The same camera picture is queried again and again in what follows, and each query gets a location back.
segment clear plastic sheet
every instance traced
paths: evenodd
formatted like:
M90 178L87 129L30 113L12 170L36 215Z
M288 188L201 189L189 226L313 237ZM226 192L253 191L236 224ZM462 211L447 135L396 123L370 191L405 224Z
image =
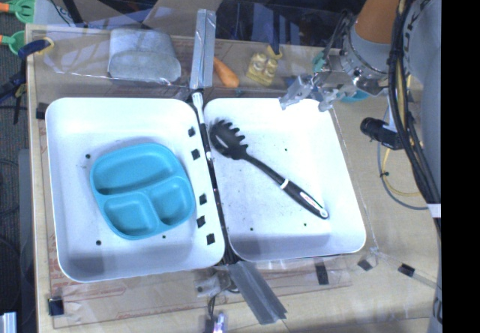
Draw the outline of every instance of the clear plastic sheet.
M255 9L254 4L225 1L217 12L215 56L238 75L240 83L238 88L226 88L214 73L213 86L204 91L206 102L225 97L278 98L286 91L289 78L311 73L311 61L321 48L282 37L279 46L283 56L278 62L274 82L264 86L247 77L252 55L266 51L269 34L252 37L251 34L241 36L239 31L235 36L226 33L231 34L232 28L240 28L242 22L254 23ZM244 17L242 21L237 15L234 19L228 12L236 10L249 12L248 18ZM306 17L306 13L312 12L296 13ZM30 103L36 105L30 108L31 113L40 104L50 104L62 97L188 100L193 32L191 36L184 36L174 34L175 30L159 28L171 33L175 54L181 62L182 75L178 82L169 85L132 83L114 81L108 76L112 26L98 26L102 25L97 28L29 26L29 40L48 37L55 44L49 52L34 55L30 62L29 79L34 82ZM288 332L289 329L316 331L338 326L346 329L370 323L427 319L430 315L437 273L433 224L428 214L412 213L386 195L377 172L377 144L359 131L364 117L381 116L385 108L385 98L378 97L357 103L338 103L331 111L367 230L367 241L358 253L258 264L257 268L288 310L287 319L273 327L276 332ZM156 329L158 322L150 317L161 314L171 319L169 329L172 332L200 332L209 297L202 296L195 284L222 272L221 265L101 283L75 283L65 276L56 257L45 123L33 118L31 122L39 136L42 170L35 174L43 179L40 192L44 202L46 245L39 244L38 248L47 251L43 252L46 253L44 262L38 265L48 265L49 273L48 286L41 285L40 297L53 301L61 299L64 308L64 313L58 316L44 316L42 310L40 324L48 326L50 323L45 320L51 319L54 329L69 326L71 332L109 332L117 328L132 332L136 329L151 331ZM396 187L414 188L407 159L401 152L390 157L389 165L391 180ZM414 205L423 206L421 198L409 200ZM241 295L223 290L217 295L216 308L225 311L227 316L230 313L231 329L262 331L251 316L242 318L242 314L248 313L242 309L242 302ZM187 321L182 316L192 318ZM130 322L122 325L120 320Z

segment orange carrot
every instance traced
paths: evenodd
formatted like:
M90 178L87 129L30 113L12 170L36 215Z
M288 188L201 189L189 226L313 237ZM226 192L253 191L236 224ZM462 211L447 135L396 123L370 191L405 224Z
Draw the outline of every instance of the orange carrot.
M227 67L222 61L220 61L217 57L213 58L213 68L215 73L220 78L220 81L227 87L227 88L237 88L240 84L239 77L233 72L232 69Z

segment black utensil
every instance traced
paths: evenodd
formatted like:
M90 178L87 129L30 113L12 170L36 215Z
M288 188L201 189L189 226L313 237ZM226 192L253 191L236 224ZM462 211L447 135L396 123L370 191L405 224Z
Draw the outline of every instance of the black utensil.
M231 122L225 122L220 120L216 122L210 130L211 144L222 155L233 160L245 160L253 164L255 167L261 169L264 173L269 175L275 182L280 185L280 189L283 189L290 197L292 197L297 203L306 208L320 218L326 219L329 217L329 213L326 211L323 205L320 205L310 194L301 189L297 184L291 182L288 178L284 178L282 175L275 172L271 167L265 165L262 161L257 160L247 153L248 144L241 144L240 142L245 136L237 136L240 131L239 128L232 127Z

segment blue plate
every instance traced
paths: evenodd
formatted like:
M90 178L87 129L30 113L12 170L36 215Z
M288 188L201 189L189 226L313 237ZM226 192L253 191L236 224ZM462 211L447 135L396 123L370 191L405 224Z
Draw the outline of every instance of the blue plate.
M90 184L106 223L124 239L165 232L194 213L194 191L183 166L172 151L154 142L99 157Z

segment white label on cable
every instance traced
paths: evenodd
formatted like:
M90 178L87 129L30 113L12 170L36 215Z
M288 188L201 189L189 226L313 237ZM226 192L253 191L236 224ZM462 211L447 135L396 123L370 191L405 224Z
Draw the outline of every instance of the white label on cable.
M442 204L428 204L432 218L442 218Z

